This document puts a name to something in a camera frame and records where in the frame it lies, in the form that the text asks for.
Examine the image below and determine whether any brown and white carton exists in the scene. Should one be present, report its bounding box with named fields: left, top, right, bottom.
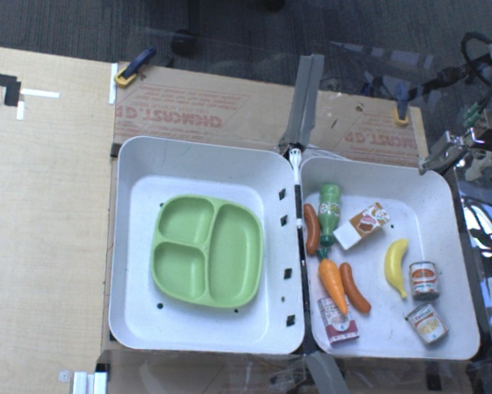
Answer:
left=329, top=196, right=394, bottom=256

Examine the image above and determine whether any yellow banana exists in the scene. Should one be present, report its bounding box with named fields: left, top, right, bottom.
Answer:
left=379, top=235, right=416, bottom=301

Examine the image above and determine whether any red and white can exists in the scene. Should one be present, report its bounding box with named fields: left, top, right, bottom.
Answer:
left=405, top=258, right=444, bottom=304

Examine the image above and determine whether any green plastic bottle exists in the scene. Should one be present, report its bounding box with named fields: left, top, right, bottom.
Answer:
left=312, top=181, right=346, bottom=250

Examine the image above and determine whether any orange-brown toy sausage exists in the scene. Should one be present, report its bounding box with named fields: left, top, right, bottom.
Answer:
left=296, top=202, right=326, bottom=258
left=333, top=261, right=378, bottom=317

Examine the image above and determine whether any yellow and white can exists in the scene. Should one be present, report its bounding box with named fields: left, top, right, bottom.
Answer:
left=402, top=299, right=453, bottom=347

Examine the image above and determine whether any orange toy carrot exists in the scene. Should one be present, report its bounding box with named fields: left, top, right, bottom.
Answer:
left=309, top=245, right=357, bottom=318

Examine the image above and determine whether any brown cardboard board red print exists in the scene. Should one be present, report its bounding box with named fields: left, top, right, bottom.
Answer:
left=81, top=61, right=492, bottom=394

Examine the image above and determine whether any white plastic tray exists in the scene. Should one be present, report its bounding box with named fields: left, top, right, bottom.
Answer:
left=278, top=153, right=492, bottom=375
left=96, top=133, right=326, bottom=369

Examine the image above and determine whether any red and white carton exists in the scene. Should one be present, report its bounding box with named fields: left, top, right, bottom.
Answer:
left=311, top=294, right=365, bottom=350

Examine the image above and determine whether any green divided plate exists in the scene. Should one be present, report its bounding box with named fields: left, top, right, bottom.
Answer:
left=144, top=190, right=271, bottom=314

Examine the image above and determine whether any black office chair base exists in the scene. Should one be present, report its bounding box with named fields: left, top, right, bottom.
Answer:
left=54, top=0, right=292, bottom=69

